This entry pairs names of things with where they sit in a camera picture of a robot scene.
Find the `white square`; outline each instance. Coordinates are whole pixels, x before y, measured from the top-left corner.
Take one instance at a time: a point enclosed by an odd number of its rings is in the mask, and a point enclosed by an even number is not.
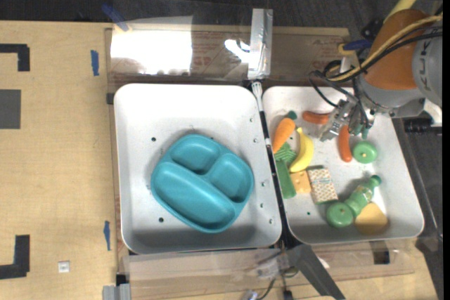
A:
[[[70,261],[59,261],[58,262],[58,272],[59,273],[69,273],[70,272]]]

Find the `light wood surface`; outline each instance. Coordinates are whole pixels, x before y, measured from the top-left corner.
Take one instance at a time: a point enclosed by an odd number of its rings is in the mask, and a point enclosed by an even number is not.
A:
[[[31,237],[30,272],[26,278],[0,280],[0,299],[101,299],[103,285],[115,282],[107,28],[0,22],[0,43],[28,44],[31,51],[31,72],[17,72],[15,54],[0,54],[0,89],[22,90],[21,129],[0,129],[0,265],[12,262],[16,235]],[[91,50],[99,53],[98,77]],[[110,222],[111,251],[105,221]],[[412,245],[409,251],[413,273],[338,286],[348,299],[436,299],[423,255]],[[58,273],[59,261],[70,261],[69,273]],[[318,296],[310,285],[291,290],[296,299]],[[274,289],[267,299],[282,299],[281,291]]]

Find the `orange carrot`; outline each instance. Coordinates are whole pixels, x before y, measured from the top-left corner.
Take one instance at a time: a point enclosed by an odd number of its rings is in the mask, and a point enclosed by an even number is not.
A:
[[[350,150],[350,133],[348,125],[344,125],[339,133],[337,143],[339,145],[339,154],[344,162],[351,162],[353,159],[352,151]]]
[[[328,123],[329,114],[317,114],[315,112],[306,111],[303,112],[303,120],[313,124],[325,125]]]
[[[297,127],[294,123],[295,119],[297,119],[297,115],[291,111],[276,127],[274,141],[272,142],[272,151],[274,154],[280,150],[281,146],[289,139],[289,136]]]

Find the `wooden board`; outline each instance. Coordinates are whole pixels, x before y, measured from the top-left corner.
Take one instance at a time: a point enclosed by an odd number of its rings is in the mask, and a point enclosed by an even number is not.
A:
[[[0,264],[12,263],[16,235],[30,235],[30,272],[0,280],[0,299],[101,299],[103,285],[115,283],[107,26],[0,22],[0,43],[31,52],[30,72],[18,72],[16,54],[0,53],[0,89],[22,93],[21,129],[0,129]],[[69,273],[58,272],[59,261],[70,261]]]

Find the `black corner marker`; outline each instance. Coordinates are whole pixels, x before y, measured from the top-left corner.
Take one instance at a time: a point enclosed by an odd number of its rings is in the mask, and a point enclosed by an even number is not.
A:
[[[30,236],[16,235],[14,262],[0,266],[0,280],[24,278],[30,271]]]
[[[27,44],[0,44],[0,53],[17,53],[17,71],[30,71],[30,48]]]

